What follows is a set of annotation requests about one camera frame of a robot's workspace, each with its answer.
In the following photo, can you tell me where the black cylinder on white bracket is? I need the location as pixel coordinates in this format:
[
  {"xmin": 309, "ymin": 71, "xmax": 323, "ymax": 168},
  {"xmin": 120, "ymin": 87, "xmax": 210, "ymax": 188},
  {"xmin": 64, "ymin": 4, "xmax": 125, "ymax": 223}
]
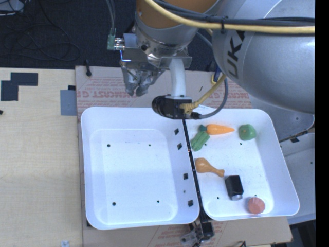
[{"xmin": 151, "ymin": 58, "xmax": 194, "ymax": 120}]

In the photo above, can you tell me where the green bell pepper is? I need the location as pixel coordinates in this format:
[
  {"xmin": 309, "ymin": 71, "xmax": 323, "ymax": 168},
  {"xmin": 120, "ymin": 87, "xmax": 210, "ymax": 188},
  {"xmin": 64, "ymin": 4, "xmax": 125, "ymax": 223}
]
[{"xmin": 238, "ymin": 123, "xmax": 257, "ymax": 142}]

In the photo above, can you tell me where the tan chicken drumstick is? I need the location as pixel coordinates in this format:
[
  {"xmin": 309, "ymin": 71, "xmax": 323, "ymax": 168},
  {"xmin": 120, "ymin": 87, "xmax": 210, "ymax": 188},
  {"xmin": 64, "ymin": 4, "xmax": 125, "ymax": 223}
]
[{"xmin": 194, "ymin": 157, "xmax": 225, "ymax": 178}]

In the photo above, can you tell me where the black can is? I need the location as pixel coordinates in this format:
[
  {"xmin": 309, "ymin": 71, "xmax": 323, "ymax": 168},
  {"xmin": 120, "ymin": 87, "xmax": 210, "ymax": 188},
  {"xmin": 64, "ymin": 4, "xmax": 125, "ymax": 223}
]
[{"xmin": 224, "ymin": 174, "xmax": 244, "ymax": 201}]

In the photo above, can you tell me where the white plastic tray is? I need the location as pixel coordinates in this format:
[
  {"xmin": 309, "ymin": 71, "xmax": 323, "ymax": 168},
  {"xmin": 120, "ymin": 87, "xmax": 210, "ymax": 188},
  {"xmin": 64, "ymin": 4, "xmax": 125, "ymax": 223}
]
[
  {"xmin": 80, "ymin": 106, "xmax": 201, "ymax": 231},
  {"xmin": 183, "ymin": 108, "xmax": 301, "ymax": 222}
]

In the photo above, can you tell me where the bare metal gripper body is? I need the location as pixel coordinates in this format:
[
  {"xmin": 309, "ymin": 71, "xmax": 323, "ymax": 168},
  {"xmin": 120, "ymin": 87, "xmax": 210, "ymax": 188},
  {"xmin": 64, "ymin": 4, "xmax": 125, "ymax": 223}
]
[{"xmin": 120, "ymin": 33, "xmax": 193, "ymax": 80}]

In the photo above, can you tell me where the green ridged vegetable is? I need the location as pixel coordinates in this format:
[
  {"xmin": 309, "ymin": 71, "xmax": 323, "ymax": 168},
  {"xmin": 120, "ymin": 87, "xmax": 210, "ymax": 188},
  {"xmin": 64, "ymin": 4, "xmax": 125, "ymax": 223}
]
[{"xmin": 190, "ymin": 131, "xmax": 211, "ymax": 152}]

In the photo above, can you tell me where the orange carrot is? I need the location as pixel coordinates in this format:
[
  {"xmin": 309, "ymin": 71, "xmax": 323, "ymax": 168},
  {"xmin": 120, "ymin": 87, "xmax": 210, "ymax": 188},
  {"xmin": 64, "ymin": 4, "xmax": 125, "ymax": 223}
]
[{"xmin": 199, "ymin": 123, "xmax": 235, "ymax": 136}]

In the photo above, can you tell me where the black block with thin wires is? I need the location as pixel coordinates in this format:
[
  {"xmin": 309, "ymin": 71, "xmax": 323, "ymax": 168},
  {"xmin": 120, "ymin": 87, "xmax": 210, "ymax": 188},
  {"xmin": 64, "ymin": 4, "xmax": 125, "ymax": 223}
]
[{"xmin": 200, "ymin": 221, "xmax": 215, "ymax": 242}]

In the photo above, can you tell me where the brown cardboard board red print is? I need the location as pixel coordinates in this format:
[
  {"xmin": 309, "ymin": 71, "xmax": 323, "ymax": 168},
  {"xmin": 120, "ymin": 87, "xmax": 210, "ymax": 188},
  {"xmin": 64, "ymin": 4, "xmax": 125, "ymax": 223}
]
[{"xmin": 75, "ymin": 65, "xmax": 294, "ymax": 247}]

